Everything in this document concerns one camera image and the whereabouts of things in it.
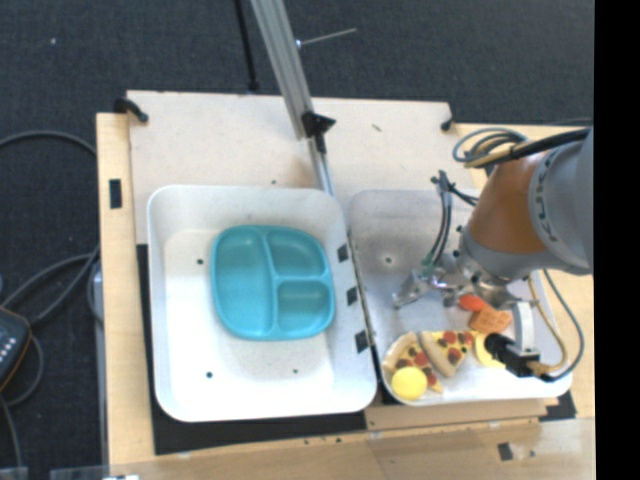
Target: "toy pizza slice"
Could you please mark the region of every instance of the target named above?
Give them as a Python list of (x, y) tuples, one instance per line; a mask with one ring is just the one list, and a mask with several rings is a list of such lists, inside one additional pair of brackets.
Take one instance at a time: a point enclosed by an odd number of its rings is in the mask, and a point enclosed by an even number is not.
[(408, 366), (420, 368), (427, 377), (427, 388), (442, 393), (442, 384), (436, 377), (433, 365), (422, 350), (415, 332), (400, 336), (389, 347), (382, 362), (382, 369), (390, 375)]
[(473, 347), (475, 331), (422, 331), (420, 344), (437, 370), (453, 377)]

